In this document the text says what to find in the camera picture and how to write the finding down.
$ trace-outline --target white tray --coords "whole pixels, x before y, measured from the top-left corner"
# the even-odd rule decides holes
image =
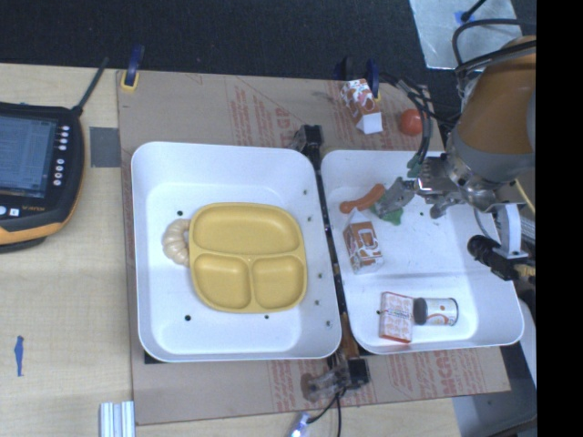
[[[375,273],[353,273],[342,235],[347,216],[339,210],[340,203],[360,198],[376,183],[390,187],[398,177],[406,179],[406,164],[412,156],[412,152],[337,150],[322,161],[353,336],[376,354],[515,343],[522,336],[524,320],[514,285],[491,273],[467,251],[467,241],[481,234],[468,205],[453,206],[445,216],[431,219],[430,206],[415,196],[404,208],[398,226],[365,210],[379,239],[384,264]],[[490,235],[495,235],[491,219],[485,218],[484,223]],[[414,298],[455,298],[458,321],[454,326],[415,325],[409,344],[382,339],[377,311],[383,291]]]
[[[161,361],[316,359],[342,329],[313,167],[290,149],[152,142],[131,162],[138,334]],[[231,313],[204,304],[189,269],[162,252],[167,225],[216,202],[253,202],[290,212],[302,230],[307,290],[281,312]]]

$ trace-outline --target handheld device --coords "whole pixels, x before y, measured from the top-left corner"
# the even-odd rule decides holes
[[[80,117],[107,62],[72,108],[0,102],[0,253],[40,244],[71,219],[85,167]]]

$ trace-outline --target can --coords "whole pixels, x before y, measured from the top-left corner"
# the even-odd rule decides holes
[[[457,315],[457,301],[453,298],[414,299],[413,319],[418,325],[454,325]]]

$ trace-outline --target wooden surface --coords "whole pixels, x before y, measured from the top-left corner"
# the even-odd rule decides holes
[[[0,101],[72,107],[94,68],[0,65]],[[81,117],[118,127],[115,71]],[[132,400],[119,168],[91,168],[71,221],[41,245],[0,254],[0,435],[98,436],[99,404]],[[24,338],[22,376],[14,348]],[[284,435],[294,413],[139,426],[141,436]],[[310,427],[336,435],[337,411]],[[450,399],[343,408],[343,437],[459,435]]]

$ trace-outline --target tomato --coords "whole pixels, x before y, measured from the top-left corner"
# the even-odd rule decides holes
[[[416,108],[408,108],[403,112],[399,122],[399,131],[407,136],[417,136],[423,131],[421,115]]]

